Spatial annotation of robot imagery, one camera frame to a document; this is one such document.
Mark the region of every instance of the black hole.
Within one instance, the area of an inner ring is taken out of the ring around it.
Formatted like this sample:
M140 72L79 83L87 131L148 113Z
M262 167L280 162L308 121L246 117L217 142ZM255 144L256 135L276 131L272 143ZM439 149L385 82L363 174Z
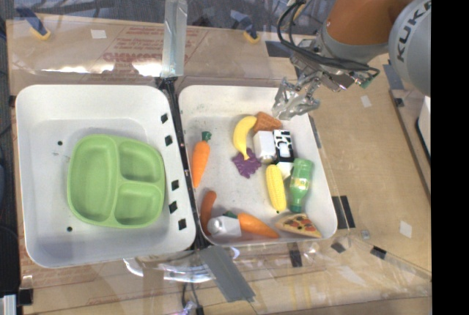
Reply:
M173 202L169 205L169 213L173 213L175 210L177 210L177 204L176 204L176 201L173 201Z
M178 224L179 224L179 230L183 230L187 226L184 218L182 220L179 220Z

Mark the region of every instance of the yellow corn cob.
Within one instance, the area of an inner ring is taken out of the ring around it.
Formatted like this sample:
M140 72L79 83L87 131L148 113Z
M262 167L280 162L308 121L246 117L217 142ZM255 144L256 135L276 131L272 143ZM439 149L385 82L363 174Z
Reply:
M275 164L270 164L265 171L267 189L269 190L270 202L277 212L287 208L287 198L285 196L284 180L281 171Z

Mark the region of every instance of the toy pizza slice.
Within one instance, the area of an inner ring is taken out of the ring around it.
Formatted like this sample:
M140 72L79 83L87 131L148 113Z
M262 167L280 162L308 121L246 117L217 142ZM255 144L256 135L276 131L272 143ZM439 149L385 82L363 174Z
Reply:
M321 238L322 234L316 226L308 219L306 213L295 213L281 218L276 222L276 227L280 230L301 234L307 237Z

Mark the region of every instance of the white sticker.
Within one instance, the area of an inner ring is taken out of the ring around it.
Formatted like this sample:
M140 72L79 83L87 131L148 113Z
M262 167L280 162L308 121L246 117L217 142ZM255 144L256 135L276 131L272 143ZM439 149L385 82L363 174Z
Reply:
M412 226L401 220L399 232L408 238L412 238Z
M361 102L363 103L363 106L365 108L368 108L368 107L372 106L372 102L369 101L369 97L367 95L364 95L364 96L361 97Z
M93 39L105 39L106 31L105 30L91 30L91 36Z

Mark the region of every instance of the white tray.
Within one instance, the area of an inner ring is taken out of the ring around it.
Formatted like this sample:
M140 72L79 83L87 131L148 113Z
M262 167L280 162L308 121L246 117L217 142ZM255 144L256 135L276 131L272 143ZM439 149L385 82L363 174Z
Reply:
M210 157L200 186L195 191L197 207L200 209L203 196L208 189L217 193L212 216L227 210L234 213L247 212L272 226L288 210L279 215L270 205L265 183L265 166L249 179L242 177L231 159L237 154L232 143L236 123L242 116L255 115L259 111L271 114L277 89L242 86L189 86L180 93L179 104L188 157L201 139L202 131L212 133L209 140ZM296 116L291 121L282 121L283 128L290 130L297 158L309 159L314 163L311 189L305 197L304 210L322 233L322 239L330 238L337 229L337 217L333 206L324 168L314 138L309 116ZM252 136L248 147L254 149ZM279 239L244 234L231 240L212 236L207 239L214 245L253 245L269 242L294 242L308 237L280 231Z
M192 244L195 222L162 92L150 86L30 86L17 97L16 118L26 250L37 264L63 267L173 253ZM72 214L68 163L78 140L94 133L138 139L162 154L165 203L150 226L114 229L84 223ZM171 213L173 202L177 208Z

